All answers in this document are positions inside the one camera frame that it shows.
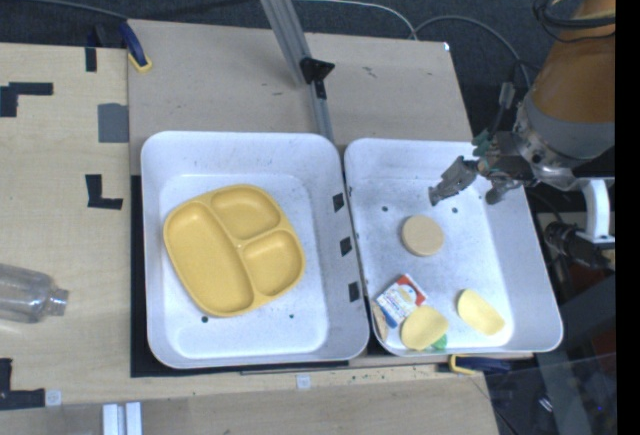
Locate white plastic tray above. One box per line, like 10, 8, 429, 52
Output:
140, 130, 371, 370
343, 137, 565, 358

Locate tan toy bread slice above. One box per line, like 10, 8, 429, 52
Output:
370, 301, 391, 342

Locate white and red packet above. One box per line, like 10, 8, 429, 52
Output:
375, 273, 429, 327

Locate pale wood board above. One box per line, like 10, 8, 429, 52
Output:
127, 18, 535, 378

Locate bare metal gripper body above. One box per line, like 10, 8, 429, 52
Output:
474, 120, 582, 190

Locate yellow divided plate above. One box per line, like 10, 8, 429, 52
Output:
162, 183, 307, 319

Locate black cylinder on white bracket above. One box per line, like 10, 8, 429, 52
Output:
543, 176, 617, 270

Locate beige round biscuit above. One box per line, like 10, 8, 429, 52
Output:
400, 214, 446, 258

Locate clear plastic bottle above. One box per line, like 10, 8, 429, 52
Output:
0, 262, 71, 325

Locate yellow toy chip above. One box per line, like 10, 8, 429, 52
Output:
399, 305, 450, 352
456, 288, 507, 337

